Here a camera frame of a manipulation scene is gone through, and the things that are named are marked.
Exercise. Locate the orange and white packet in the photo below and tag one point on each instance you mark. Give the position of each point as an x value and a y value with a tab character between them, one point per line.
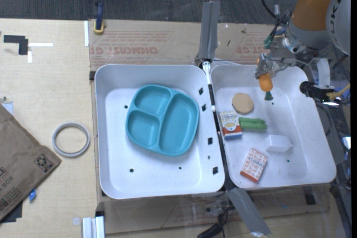
253	165

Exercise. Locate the red blue and white carton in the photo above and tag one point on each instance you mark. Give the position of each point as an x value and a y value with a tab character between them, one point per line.
230	125

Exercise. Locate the orange toy carrot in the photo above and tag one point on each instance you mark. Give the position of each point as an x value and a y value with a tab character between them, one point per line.
265	83

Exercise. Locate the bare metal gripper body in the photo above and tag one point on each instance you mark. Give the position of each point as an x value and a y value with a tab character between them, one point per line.
287	53

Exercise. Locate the green toy pea pods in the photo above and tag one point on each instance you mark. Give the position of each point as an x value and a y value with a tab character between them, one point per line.
252	124

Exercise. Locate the brown cardboard box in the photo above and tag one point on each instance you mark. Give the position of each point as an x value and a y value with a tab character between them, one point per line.
19	159

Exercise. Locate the brown cardboard board red print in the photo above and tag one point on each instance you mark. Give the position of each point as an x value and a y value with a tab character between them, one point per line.
156	47

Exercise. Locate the blue divided plate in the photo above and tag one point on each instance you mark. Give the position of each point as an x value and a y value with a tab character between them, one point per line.
173	120

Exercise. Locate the black cylinder on white bracket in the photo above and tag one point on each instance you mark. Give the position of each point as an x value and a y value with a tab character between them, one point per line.
315	89

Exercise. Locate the round tan biscuit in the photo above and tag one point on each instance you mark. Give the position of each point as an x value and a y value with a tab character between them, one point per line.
243	103

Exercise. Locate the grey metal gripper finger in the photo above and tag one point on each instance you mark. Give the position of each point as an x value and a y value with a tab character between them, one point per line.
272	72
259	68

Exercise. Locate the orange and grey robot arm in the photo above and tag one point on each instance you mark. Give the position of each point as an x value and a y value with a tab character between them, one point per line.
312	5

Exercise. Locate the white plastic tray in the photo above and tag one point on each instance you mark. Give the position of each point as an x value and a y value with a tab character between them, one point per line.
156	172
290	120

